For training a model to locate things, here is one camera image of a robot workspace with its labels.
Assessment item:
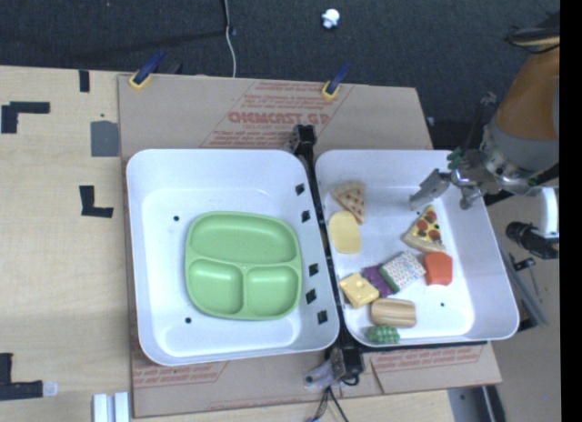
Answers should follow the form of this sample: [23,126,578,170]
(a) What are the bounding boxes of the green divided plate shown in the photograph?
[183,210,304,322]

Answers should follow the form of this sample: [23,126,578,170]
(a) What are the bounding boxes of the pepperoni pizza slice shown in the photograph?
[401,204,447,255]

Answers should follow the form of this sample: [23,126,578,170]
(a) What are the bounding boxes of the green grapes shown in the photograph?
[364,324,402,346]

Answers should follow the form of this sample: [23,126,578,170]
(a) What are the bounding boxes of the yellow cheese block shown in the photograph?
[337,272,381,309]

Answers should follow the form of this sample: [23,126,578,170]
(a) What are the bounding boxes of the tan pie slice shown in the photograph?
[330,180,366,226]

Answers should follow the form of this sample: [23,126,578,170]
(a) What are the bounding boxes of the brown cardboard board, red print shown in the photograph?
[116,73,504,419]

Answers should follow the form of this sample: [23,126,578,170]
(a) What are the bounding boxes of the black cylinder on white bracket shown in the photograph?
[505,186,561,261]

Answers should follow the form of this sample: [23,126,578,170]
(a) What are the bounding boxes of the white plastic tray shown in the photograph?
[314,148,521,348]
[125,147,342,367]

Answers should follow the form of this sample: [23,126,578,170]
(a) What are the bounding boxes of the orange block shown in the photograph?
[422,251,455,287]

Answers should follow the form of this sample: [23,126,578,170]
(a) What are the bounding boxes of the small white crumpled ball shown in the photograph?
[320,7,342,30]

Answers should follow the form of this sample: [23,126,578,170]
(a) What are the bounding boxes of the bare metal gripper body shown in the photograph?
[448,150,547,196]

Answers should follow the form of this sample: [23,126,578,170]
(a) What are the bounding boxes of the tan bread roll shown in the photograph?
[369,297,418,329]

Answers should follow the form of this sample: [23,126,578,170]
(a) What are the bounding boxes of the pale yellow oval slice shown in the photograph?
[327,209,363,256]

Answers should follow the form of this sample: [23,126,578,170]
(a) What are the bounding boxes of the white sprinkled cake block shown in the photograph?
[377,249,427,295]

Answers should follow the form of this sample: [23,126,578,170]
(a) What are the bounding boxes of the purple block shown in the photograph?
[361,264,395,299]

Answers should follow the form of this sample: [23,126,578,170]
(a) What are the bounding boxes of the black block with thin wires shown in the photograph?
[289,123,318,156]
[336,344,366,379]

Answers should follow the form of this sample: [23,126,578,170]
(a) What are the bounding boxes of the thin black rod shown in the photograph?
[297,137,358,356]

